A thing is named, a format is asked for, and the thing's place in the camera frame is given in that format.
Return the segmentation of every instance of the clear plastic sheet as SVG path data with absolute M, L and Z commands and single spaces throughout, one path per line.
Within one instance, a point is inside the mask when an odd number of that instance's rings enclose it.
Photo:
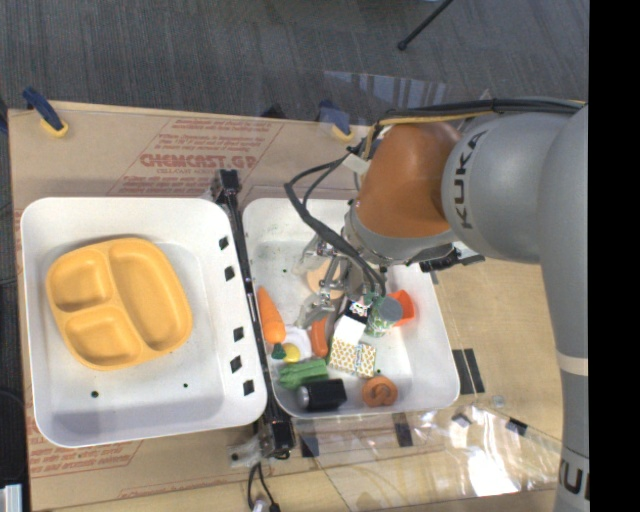
M 556 485 L 560 442 L 476 405 L 295 427 L 353 511 Z

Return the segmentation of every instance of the orange donut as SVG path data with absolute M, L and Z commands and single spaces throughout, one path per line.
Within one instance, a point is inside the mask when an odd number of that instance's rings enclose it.
M 387 377 L 378 375 L 362 386 L 362 399 L 369 407 L 391 405 L 398 398 L 398 388 Z

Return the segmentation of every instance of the toy donut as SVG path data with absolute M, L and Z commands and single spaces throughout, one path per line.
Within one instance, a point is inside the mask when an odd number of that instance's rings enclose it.
M 362 399 L 369 407 L 391 405 L 398 398 L 398 388 L 387 377 L 378 375 L 362 386 Z

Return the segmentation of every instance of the red-orange object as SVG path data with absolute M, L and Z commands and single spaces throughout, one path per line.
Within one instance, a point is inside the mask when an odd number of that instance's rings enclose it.
M 362 399 L 369 407 L 392 405 L 398 398 L 398 388 L 388 377 L 378 375 L 362 386 Z
M 318 357 L 327 357 L 329 353 L 329 345 L 327 344 L 327 336 L 325 334 L 325 326 L 327 317 L 322 320 L 316 320 L 311 323 L 311 351 Z
M 405 324 L 409 320 L 413 320 L 413 318 L 416 316 L 416 311 L 413 307 L 411 296 L 404 290 L 389 293 L 388 295 L 389 297 L 393 297 L 394 299 L 396 299 L 402 306 L 402 318 L 394 324 L 394 327 Z
M 258 288 L 258 309 L 265 341 L 271 344 L 282 343 L 287 337 L 287 331 L 278 308 L 263 286 Z

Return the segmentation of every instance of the toy carrot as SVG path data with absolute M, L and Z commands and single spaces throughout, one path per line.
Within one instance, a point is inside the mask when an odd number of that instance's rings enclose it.
M 287 337 L 287 331 L 278 308 L 263 286 L 258 288 L 258 309 L 265 341 L 271 344 L 282 343 Z
M 309 336 L 311 340 L 311 350 L 314 355 L 318 357 L 326 357 L 329 353 L 329 345 L 327 345 L 327 337 L 325 335 L 326 323 L 326 316 L 321 320 L 316 320 L 311 323 L 311 334 Z

